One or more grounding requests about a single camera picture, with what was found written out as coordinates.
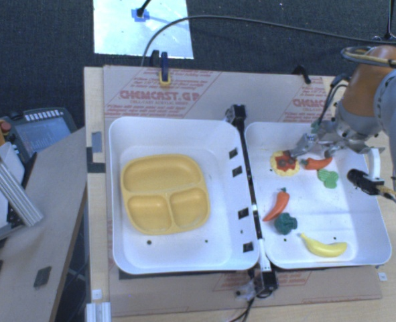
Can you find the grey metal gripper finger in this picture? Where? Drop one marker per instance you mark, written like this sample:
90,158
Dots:
331,150
304,145

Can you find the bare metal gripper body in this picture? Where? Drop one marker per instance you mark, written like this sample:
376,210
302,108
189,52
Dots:
338,137

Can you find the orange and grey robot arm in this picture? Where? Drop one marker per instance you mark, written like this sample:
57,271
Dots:
382,92

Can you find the small orange carrot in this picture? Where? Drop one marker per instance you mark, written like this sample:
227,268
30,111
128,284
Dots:
318,163

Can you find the light green grapes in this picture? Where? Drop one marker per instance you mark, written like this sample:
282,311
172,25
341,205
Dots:
328,178

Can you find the yellow and red pizza slice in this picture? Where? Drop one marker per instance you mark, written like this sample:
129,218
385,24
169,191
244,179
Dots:
284,169

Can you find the white plastic tray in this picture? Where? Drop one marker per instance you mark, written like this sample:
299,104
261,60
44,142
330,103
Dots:
171,136
321,206

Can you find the thin black and white rod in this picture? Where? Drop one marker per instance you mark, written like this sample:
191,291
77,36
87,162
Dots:
249,179

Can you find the large orange carrot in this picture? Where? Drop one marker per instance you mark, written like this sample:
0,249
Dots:
278,205

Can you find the dark green broccoli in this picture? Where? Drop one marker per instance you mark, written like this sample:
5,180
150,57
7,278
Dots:
285,224

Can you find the yellow banana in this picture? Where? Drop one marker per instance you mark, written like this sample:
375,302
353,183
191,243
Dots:
325,248

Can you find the brown cardboard board red print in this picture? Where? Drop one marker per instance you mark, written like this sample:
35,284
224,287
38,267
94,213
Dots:
197,89

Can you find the yellow divided plate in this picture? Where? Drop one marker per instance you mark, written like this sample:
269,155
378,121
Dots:
161,183

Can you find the black cylinder on white bracket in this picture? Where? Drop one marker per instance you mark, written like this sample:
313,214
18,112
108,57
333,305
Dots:
360,179

